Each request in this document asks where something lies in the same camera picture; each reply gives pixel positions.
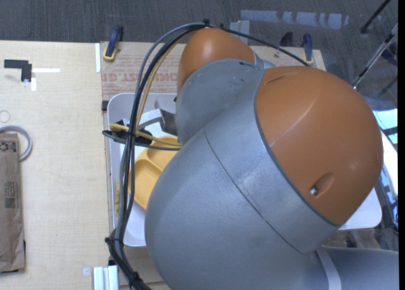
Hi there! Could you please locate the yellow divided plate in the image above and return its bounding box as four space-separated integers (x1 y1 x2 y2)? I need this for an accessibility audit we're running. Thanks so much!
127 136 183 211

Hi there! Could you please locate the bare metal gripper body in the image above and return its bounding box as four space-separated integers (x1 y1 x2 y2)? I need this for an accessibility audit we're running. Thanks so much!
154 96 178 136

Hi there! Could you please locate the white plastic tray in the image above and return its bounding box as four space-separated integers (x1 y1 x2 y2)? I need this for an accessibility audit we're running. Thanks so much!
339 186 383 231
106 92 178 248

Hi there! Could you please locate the brown cardboard board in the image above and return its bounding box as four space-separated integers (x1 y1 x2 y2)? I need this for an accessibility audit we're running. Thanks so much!
100 41 327 286

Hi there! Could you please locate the brown paper bag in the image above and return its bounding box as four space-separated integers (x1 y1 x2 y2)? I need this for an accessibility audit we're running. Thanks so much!
0 133 27 272

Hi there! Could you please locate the black cylinder on white bracket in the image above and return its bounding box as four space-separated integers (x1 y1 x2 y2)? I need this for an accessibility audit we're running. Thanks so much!
110 108 164 144

